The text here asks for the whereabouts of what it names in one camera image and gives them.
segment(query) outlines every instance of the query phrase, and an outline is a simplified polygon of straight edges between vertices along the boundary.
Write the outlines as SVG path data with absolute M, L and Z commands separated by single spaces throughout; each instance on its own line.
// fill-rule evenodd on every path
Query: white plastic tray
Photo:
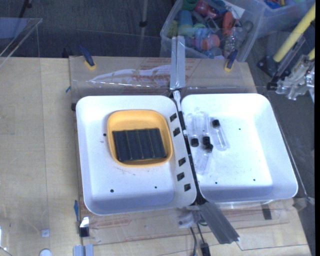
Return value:
M 133 168 L 113 160 L 104 136 L 108 117 L 115 111 L 131 109 L 154 110 L 166 119 L 173 146 L 168 162 Z M 165 96 L 87 96 L 78 101 L 76 119 L 83 197 L 91 212 L 107 215 L 179 208 L 194 202 L 197 191 L 179 118 L 170 120 L 173 114 L 178 116 L 176 105 Z M 173 136 L 176 128 L 180 133 Z M 182 158 L 185 163 L 179 166 Z
M 297 180 L 270 102 L 256 93 L 186 96 L 184 116 L 195 108 L 220 120 L 230 144 L 212 151 L 210 169 L 198 175 L 202 195 L 210 202 L 289 199 Z M 196 155 L 199 147 L 192 147 Z

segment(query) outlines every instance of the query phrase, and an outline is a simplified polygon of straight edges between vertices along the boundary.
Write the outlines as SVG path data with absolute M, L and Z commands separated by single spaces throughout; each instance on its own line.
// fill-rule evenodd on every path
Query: yellow container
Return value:
M 112 132 L 156 128 L 160 130 L 166 157 L 126 162 L 121 162 L 117 159 L 116 146 Z M 141 168 L 158 166 L 169 161 L 173 155 L 172 140 L 167 121 L 160 113 L 154 110 L 131 109 L 113 112 L 107 120 L 107 138 L 113 160 L 124 167 Z

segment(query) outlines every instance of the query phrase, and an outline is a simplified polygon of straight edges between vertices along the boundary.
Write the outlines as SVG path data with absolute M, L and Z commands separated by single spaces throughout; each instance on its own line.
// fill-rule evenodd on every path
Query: wooden table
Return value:
M 239 66 L 252 84 L 248 65 Z M 71 256 L 83 242 L 74 210 L 79 177 L 69 86 L 68 59 L 12 57 L 0 69 L 1 246 L 14 256 L 36 256 L 44 248 Z M 286 213 L 288 223 L 237 230 L 248 238 L 244 246 L 262 249 L 241 250 L 234 242 L 212 245 L 211 254 L 311 255 L 297 212 L 289 204 Z M 205 239 L 214 237 L 206 233 Z M 275 247 L 264 248 L 267 240 Z M 193 242 L 188 234 L 95 245 L 94 255 L 188 256 Z

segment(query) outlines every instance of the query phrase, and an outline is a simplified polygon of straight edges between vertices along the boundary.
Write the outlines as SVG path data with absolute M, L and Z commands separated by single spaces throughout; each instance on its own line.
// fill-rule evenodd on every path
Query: yellow pole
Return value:
M 308 54 L 309 60 L 312 61 L 315 58 L 315 55 L 316 55 L 316 48 L 313 48 Z
M 280 62 L 291 47 L 296 43 L 299 37 L 306 31 L 310 23 L 316 18 L 316 3 L 310 8 L 310 10 L 305 14 L 299 24 L 294 28 L 289 37 L 285 40 L 280 49 L 273 56 L 275 62 Z

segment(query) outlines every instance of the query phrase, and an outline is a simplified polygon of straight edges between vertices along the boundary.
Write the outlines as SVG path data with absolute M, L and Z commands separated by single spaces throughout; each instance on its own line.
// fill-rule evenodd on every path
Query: dark floor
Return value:
M 78 49 L 81 44 L 94 56 L 158 57 L 160 31 L 173 2 L 148 1 L 146 37 L 141 45 L 139 22 L 143 15 L 143 0 L 34 0 L 23 17 L 43 18 L 43 21 L 37 33 L 22 44 L 15 56 L 61 58 L 64 48 L 70 55 L 81 55 Z M 22 0 L 19 3 L 0 0 L 0 17 L 18 17 L 22 6 Z M 257 63 L 265 55 L 274 54 L 274 46 L 281 45 L 283 35 L 277 33 L 256 40 L 246 60 L 254 82 L 260 88 L 266 88 L 271 77 L 261 71 Z M 306 31 L 305 38 L 300 54 L 308 54 L 314 47 L 314 27 Z M 306 207 L 299 210 L 299 215 L 312 255 L 315 255 L 315 205 L 312 200 L 315 198 L 315 105 L 308 93 L 296 101 L 273 91 L 267 94 L 293 156 L 299 182 L 296 198 L 311 198 L 306 200 Z

